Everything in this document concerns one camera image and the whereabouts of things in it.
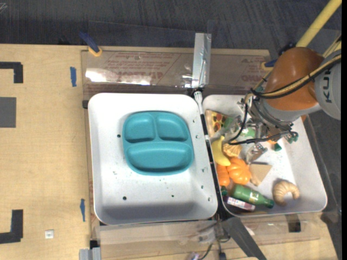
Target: blue tape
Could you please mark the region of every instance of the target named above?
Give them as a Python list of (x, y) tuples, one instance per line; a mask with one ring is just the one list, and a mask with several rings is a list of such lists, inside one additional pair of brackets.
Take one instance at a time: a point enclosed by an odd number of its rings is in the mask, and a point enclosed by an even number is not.
[(80, 209), (82, 213), (82, 219), (85, 222), (86, 221), (86, 206), (85, 206), (85, 200), (83, 198), (81, 198)]
[(77, 75), (76, 75), (76, 69), (74, 67), (70, 67), (70, 77), (71, 77), (72, 86), (76, 87)]
[(92, 48), (96, 53), (100, 51), (96, 42), (89, 36), (86, 32), (79, 32), (79, 36), (83, 39), (90, 48)]
[(277, 59), (276, 59), (276, 60), (269, 61), (269, 62), (265, 63), (264, 66), (265, 66), (265, 67), (274, 67), (276, 61), (277, 61)]

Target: teal plate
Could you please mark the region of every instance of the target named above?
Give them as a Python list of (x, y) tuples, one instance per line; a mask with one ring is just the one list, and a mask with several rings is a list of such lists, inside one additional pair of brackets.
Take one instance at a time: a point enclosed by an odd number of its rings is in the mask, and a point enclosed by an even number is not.
[(138, 112), (123, 125), (125, 159), (135, 172), (151, 176), (185, 171), (194, 150), (184, 120), (170, 112)]

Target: yellow toy banana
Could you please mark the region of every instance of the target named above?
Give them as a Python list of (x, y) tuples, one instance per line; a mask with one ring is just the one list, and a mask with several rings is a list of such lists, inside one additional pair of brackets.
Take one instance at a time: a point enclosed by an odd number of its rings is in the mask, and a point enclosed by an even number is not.
[(222, 152), (222, 141), (224, 140), (224, 136), (221, 136), (218, 140), (214, 141), (211, 144), (213, 159), (215, 162), (222, 166), (229, 166), (229, 159)]

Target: toy pizza slice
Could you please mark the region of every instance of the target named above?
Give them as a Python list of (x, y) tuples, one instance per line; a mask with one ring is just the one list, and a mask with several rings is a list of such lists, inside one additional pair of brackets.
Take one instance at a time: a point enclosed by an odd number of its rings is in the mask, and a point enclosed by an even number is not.
[(208, 135), (210, 138), (212, 138), (214, 134), (217, 133), (226, 124), (226, 122), (231, 119), (231, 117), (213, 110), (206, 110), (205, 119)]

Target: white tray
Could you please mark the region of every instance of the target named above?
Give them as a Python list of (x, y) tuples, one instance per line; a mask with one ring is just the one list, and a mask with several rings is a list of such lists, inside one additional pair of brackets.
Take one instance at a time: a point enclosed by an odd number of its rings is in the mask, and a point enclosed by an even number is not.
[[(194, 161), (184, 172), (142, 175), (128, 167), (122, 146), (126, 118), (136, 112), (172, 112), (186, 122)], [(181, 94), (102, 93), (88, 104), (94, 209), (105, 224), (208, 219), (217, 196), (197, 103)]]
[[(209, 95), (203, 100), (203, 109), (223, 113), (229, 116), (243, 116), (243, 111), (237, 102), (244, 96), (240, 95)], [(262, 142), (268, 151), (256, 160), (258, 163), (272, 165), (259, 187), (247, 184), (250, 188), (259, 191), (267, 198), (273, 198), (272, 188), (279, 180), (288, 180), (297, 185), (300, 198), (291, 199), (291, 194), (285, 196), (287, 206), (275, 205), (272, 209), (262, 208), (262, 215), (289, 214), (303, 212), (320, 212), (327, 205), (327, 196), (318, 171), (314, 155), (307, 138), (304, 124), (299, 118), (294, 122), (293, 131), (299, 133), (297, 142), (289, 144), (283, 138), (278, 142), (282, 150), (275, 152), (268, 142)], [(244, 145), (241, 154), (252, 145)]]

